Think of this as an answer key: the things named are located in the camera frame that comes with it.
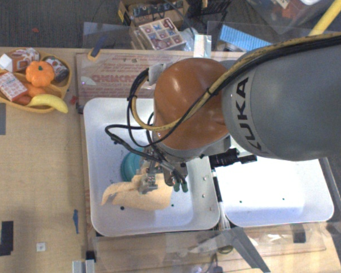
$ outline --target banana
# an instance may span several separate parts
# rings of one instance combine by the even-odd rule
[[[30,106],[38,106],[38,105],[48,105],[57,109],[60,112],[67,113],[68,107],[66,102],[64,102],[58,96],[52,94],[38,94],[32,98],[29,102],[28,107]]]

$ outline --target yellow cable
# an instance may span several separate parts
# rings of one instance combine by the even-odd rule
[[[331,24],[332,21],[336,18],[336,16],[341,12],[341,0],[335,0],[331,6],[327,9],[325,14],[321,17],[321,19],[317,22],[317,24],[313,27],[309,35],[318,35],[322,34],[327,27]]]
[[[226,71],[223,75],[221,75],[221,77],[219,79],[217,79],[209,88],[209,92],[212,94],[215,92],[215,90],[224,82],[227,80],[228,77],[230,77],[235,71],[237,71],[239,68],[241,68],[243,65],[247,64],[248,62],[250,62],[251,60],[264,55],[267,52],[270,51],[274,51],[276,49],[280,49],[280,48],[284,48],[287,46],[292,46],[294,44],[297,43],[308,43],[308,42],[313,42],[316,40],[321,40],[321,39],[327,39],[327,38],[332,38],[335,36],[340,36],[341,32],[335,32],[332,34],[321,34],[321,35],[317,35],[317,36],[307,36],[304,38],[296,38],[296,39],[291,39],[291,40],[287,40],[285,42],[281,42],[278,44],[274,44],[274,45],[269,45],[267,47],[263,47],[260,49],[257,49],[251,53],[249,53],[248,55],[244,56],[242,59],[238,60],[228,71]],[[135,94],[138,93],[138,91],[140,90],[140,88],[142,87],[142,84],[140,84],[137,88],[137,90],[135,91]],[[198,102],[194,105],[194,107],[192,108],[192,110],[190,111],[190,113],[188,114],[188,116],[184,119],[184,121],[186,121],[187,119],[189,119],[193,114],[195,114],[197,112],[197,110],[199,110],[204,103],[209,99],[210,94],[208,92],[206,92],[199,100]],[[136,96],[134,96],[131,99],[131,111],[132,111],[132,115],[134,116],[134,119],[136,120],[136,122],[144,129],[147,129],[149,131],[163,131],[163,130],[168,130],[171,129],[172,127],[174,127],[178,121],[181,119],[177,119],[167,125],[163,125],[163,126],[150,126],[146,123],[144,123],[139,115],[138,112],[136,111]]]

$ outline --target yellow pole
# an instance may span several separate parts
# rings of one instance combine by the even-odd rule
[[[322,34],[341,11],[341,0],[335,0],[313,27],[309,35]]]

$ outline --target tan towel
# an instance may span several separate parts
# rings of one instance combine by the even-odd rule
[[[143,210],[165,209],[171,203],[172,187],[166,185],[163,174],[156,174],[158,189],[140,194],[138,187],[142,175],[135,175],[131,182],[120,182],[110,185],[102,195],[101,205],[104,205],[110,195],[115,195],[113,205],[138,208]]]

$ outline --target wooden table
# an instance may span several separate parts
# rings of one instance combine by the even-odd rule
[[[0,47],[0,55],[11,49]],[[69,113],[36,114],[6,106],[6,132],[0,135],[0,232],[3,221],[14,222],[14,250],[0,257],[0,272],[71,272],[72,261],[84,260],[88,248],[82,115],[69,103],[77,93],[75,55],[88,50],[38,50],[63,58],[74,71],[65,97]],[[76,209],[79,233],[73,221]],[[324,251],[264,260],[272,272],[341,272],[330,235],[323,230],[322,237]],[[45,242],[46,251],[37,252],[36,245],[41,242]],[[245,270],[244,260],[221,266],[227,272],[260,272]]]

